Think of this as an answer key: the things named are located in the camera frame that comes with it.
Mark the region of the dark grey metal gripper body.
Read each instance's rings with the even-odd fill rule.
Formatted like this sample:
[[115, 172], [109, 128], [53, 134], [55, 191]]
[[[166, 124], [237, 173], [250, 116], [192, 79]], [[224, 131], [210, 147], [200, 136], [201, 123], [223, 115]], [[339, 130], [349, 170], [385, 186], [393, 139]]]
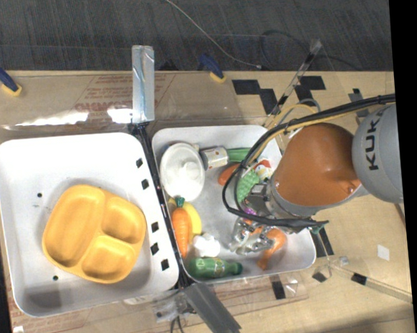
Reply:
[[259, 216], [275, 216], [273, 195], [267, 183], [254, 185], [247, 196], [247, 202]]

